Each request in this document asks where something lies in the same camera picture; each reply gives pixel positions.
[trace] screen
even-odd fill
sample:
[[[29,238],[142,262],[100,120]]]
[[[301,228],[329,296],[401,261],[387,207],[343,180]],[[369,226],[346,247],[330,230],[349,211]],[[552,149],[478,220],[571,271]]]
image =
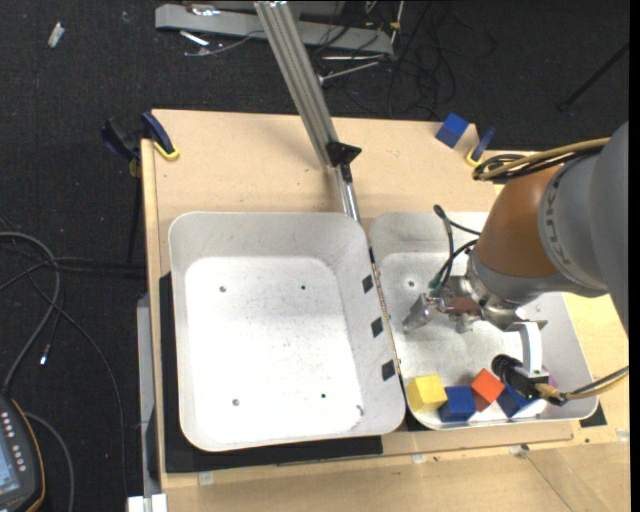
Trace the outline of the screen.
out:
[[[13,468],[9,465],[10,460],[11,454],[7,452],[6,445],[0,438],[0,496],[19,487],[13,476]]]

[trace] yellow cube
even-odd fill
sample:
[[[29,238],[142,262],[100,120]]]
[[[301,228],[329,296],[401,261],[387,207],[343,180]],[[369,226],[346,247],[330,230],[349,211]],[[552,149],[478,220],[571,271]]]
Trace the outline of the yellow cube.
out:
[[[440,375],[416,377],[406,387],[407,400],[415,413],[435,411],[447,401]]]

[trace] dark carpet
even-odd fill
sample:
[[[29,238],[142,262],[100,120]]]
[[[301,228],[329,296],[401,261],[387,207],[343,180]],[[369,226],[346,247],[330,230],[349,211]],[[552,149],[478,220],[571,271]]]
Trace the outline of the dark carpet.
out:
[[[135,180],[102,144],[100,127],[108,117],[136,123],[155,107],[295,112],[265,41],[185,57],[198,47],[155,30],[159,5],[0,5],[0,215],[55,256],[125,262]],[[388,24],[397,5],[378,2],[365,20],[364,2],[347,2],[343,21]],[[52,49],[47,39],[58,21],[66,32]],[[629,31],[629,0],[407,2],[398,59],[335,79],[326,98],[334,116],[439,120],[455,112],[481,133],[495,127],[495,149],[544,149],[609,136],[629,118],[628,52],[568,112],[557,104],[629,41]],[[237,41],[211,39],[224,46]],[[355,62],[320,58],[345,52],[310,53],[323,73]],[[142,265],[142,230],[138,235],[133,262]],[[0,244],[0,379],[47,309],[27,279],[3,284],[40,258],[27,244]],[[51,272],[34,271],[33,279],[52,294]],[[135,313],[145,283],[94,271],[64,273],[63,279],[64,310],[108,362],[123,425],[104,361],[64,317],[48,364],[39,365],[55,314],[17,372],[12,397],[66,440],[76,468],[75,510],[120,511],[127,493],[142,492]],[[62,451],[46,430],[34,430],[47,470],[43,510],[65,510]]]

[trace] blue cube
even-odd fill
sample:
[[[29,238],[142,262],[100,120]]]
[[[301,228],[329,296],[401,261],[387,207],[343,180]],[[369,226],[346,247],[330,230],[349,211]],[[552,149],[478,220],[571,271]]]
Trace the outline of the blue cube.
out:
[[[504,390],[498,397],[498,403],[508,418],[519,413],[525,407],[535,402],[535,399],[529,400],[520,395],[509,384],[505,384]]]
[[[445,423],[467,421],[476,413],[476,403],[470,386],[448,386],[447,402],[438,409]]]
[[[453,148],[462,137],[467,126],[469,126],[467,121],[451,112],[442,123],[438,133],[436,133],[436,139]]]

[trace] wooden table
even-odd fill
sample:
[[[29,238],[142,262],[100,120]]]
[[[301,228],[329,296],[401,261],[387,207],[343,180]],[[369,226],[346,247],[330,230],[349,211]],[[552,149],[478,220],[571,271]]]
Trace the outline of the wooden table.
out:
[[[181,156],[142,144],[158,457],[163,468],[158,279],[170,270],[168,228],[188,211],[340,211],[298,116],[156,110]],[[388,211],[486,212],[495,190],[456,149],[434,138],[439,123],[335,118],[340,139],[363,148],[352,164],[363,226]],[[609,298],[568,296],[595,378],[628,364],[628,339]],[[578,421],[455,431],[398,431],[384,454],[351,460],[174,474],[160,471],[169,510],[630,510],[629,388],[603,395],[607,425]],[[518,448],[526,444],[526,450]]]

